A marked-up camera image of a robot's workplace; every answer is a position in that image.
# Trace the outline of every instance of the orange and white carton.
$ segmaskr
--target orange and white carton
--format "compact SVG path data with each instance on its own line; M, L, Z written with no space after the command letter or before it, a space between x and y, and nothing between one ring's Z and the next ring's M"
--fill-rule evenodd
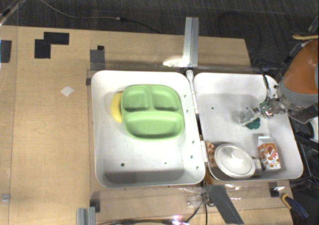
M274 171L281 168L276 145L270 137L258 137L258 153L263 170Z

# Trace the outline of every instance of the milk carton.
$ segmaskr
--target milk carton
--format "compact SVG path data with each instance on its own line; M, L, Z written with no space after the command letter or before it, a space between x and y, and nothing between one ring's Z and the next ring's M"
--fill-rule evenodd
M270 137L260 136L258 138L258 153L263 170L275 171L281 168L276 145Z

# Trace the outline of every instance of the wooden tabletop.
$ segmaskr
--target wooden tabletop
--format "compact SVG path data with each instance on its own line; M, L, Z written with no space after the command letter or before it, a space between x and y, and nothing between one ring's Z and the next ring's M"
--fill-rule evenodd
M182 56L183 36L14 26L1 26L0 31L1 39L12 41L11 61L0 68L0 79L5 79L0 88L0 191L10 193L10 201L0 203L0 224L74 225L76 209L89 206L94 188L86 86L90 50L104 46L109 64L152 66ZM50 59L35 59L35 39L43 39L44 32L69 33L69 44L51 45ZM242 39L200 37L198 62L250 66ZM65 96L65 87L74 91ZM291 195L289 184L283 185ZM233 192L245 224L257 224L261 218L268 224L292 224L289 210L279 198L270 197L266 185L252 184L250 189L243 191L246 197ZM119 192L101 190L112 211L97 214L99 223L116 215L138 217L150 204L139 202L138 189L126 192L126 202L121 202ZM193 209L186 208L181 196L172 202L182 210L177 215L191 214ZM148 213L165 215L167 198L153 197L155 206L148 206ZM209 212L208 224L223 224L216 208ZM204 220L201 209L191 222Z

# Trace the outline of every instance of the green plate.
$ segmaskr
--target green plate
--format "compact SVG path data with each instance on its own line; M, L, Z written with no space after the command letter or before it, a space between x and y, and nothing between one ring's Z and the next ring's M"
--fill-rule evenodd
M184 131L178 94L163 85L133 85L125 89L121 113L126 132L135 139L169 139Z

